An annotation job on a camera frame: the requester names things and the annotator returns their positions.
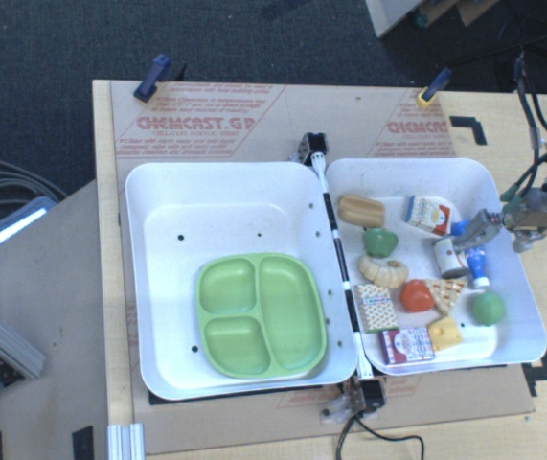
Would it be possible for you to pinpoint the toy pie slice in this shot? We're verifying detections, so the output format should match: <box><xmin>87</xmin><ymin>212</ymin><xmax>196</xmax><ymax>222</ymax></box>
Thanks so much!
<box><xmin>423</xmin><ymin>276</ymin><xmax>469</xmax><ymax>317</ymax></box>

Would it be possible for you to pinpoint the orange patterned carton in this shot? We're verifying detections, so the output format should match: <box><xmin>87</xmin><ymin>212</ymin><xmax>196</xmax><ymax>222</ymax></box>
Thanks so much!
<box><xmin>353</xmin><ymin>283</ymin><xmax>400</xmax><ymax>334</ymax></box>

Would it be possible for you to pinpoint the beige toy croissant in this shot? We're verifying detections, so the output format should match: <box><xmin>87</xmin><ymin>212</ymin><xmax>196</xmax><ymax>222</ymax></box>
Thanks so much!
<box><xmin>356</xmin><ymin>254</ymin><xmax>410</xmax><ymax>289</ymax></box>

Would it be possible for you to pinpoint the white red blue carton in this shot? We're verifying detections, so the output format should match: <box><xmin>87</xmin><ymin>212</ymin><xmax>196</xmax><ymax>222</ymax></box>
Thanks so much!
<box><xmin>403</xmin><ymin>194</ymin><xmax>454</xmax><ymax>238</ymax></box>

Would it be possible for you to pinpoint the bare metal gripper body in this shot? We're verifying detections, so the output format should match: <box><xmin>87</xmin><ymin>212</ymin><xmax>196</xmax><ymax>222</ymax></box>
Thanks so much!
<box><xmin>502</xmin><ymin>178</ymin><xmax>547</xmax><ymax>242</ymax></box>

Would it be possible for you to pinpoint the green divided plate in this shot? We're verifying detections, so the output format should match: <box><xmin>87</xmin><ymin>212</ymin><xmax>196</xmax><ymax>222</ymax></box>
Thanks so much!
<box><xmin>194</xmin><ymin>251</ymin><xmax>329</xmax><ymax>380</ymax></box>

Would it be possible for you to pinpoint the green toy pepper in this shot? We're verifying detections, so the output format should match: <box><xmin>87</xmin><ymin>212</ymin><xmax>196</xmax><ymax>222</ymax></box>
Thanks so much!
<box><xmin>361</xmin><ymin>226</ymin><xmax>399</xmax><ymax>260</ymax></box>

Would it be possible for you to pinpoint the yellow toy cheese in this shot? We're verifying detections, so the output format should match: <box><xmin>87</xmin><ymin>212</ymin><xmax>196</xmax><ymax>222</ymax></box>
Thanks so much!
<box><xmin>426</xmin><ymin>314</ymin><xmax>465</xmax><ymax>353</ymax></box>

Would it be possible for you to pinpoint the blue and white bottle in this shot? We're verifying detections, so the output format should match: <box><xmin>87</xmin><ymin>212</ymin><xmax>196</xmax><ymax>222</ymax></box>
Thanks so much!
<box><xmin>450</xmin><ymin>218</ymin><xmax>492</xmax><ymax>290</ymax></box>

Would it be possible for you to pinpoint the brown cardboard board red print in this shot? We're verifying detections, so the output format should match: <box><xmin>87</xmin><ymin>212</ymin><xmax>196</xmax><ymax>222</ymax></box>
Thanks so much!
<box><xmin>109</xmin><ymin>80</ymin><xmax>547</xmax><ymax>456</ymax></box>

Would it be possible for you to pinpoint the small white can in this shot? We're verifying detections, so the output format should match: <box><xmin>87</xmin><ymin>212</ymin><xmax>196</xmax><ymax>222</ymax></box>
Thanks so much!
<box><xmin>432</xmin><ymin>236</ymin><xmax>471</xmax><ymax>280</ymax></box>

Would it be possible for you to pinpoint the tan hot dog bun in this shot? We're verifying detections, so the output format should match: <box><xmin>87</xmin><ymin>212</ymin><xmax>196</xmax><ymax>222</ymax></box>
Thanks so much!
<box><xmin>337</xmin><ymin>194</ymin><xmax>387</xmax><ymax>227</ymax></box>

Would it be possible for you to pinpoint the red and white carton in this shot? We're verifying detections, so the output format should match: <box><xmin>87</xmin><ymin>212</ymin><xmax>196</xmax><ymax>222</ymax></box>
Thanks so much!
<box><xmin>377</xmin><ymin>326</ymin><xmax>437</xmax><ymax>367</ymax></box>

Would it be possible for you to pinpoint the thin black and white rod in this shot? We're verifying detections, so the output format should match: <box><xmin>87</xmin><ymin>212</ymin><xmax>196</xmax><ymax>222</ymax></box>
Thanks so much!
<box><xmin>310</xmin><ymin>151</ymin><xmax>376</xmax><ymax>380</ymax></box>

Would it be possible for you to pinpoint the white plastic tray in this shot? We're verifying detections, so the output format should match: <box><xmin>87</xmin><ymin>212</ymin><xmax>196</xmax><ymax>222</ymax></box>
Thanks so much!
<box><xmin>124</xmin><ymin>160</ymin><xmax>360</xmax><ymax>402</ymax></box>
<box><xmin>324</xmin><ymin>156</ymin><xmax>547</xmax><ymax>378</ymax></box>

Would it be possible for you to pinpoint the green toy apple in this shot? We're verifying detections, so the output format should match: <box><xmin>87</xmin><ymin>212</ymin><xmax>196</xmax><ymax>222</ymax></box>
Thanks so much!
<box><xmin>471</xmin><ymin>290</ymin><xmax>507</xmax><ymax>328</ymax></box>

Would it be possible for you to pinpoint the red toy pepper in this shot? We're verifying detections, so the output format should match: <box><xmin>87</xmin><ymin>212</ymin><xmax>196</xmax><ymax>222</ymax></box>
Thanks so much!
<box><xmin>399</xmin><ymin>278</ymin><xmax>436</xmax><ymax>314</ymax></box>

